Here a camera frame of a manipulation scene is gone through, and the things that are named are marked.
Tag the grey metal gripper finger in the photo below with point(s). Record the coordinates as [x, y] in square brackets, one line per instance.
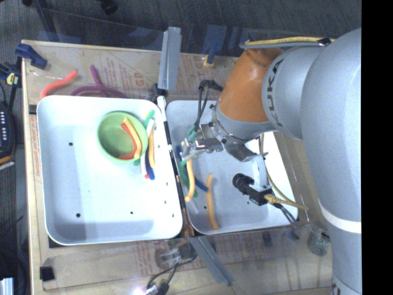
[189, 143]
[186, 156]

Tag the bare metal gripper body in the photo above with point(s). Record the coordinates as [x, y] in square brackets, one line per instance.
[212, 141]

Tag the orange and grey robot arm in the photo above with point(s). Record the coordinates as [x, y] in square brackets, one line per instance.
[331, 118]

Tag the thin black and white rod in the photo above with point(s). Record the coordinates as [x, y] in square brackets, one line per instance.
[167, 134]

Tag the white plastic tray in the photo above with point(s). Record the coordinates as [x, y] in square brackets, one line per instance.
[92, 189]
[233, 207]

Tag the green bowl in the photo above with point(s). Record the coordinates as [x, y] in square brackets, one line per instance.
[112, 137]

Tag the brown cardboard board red print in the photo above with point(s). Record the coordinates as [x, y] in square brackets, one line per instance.
[101, 257]

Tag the black cylinder on white bracket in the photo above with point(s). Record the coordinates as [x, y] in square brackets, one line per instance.
[250, 189]

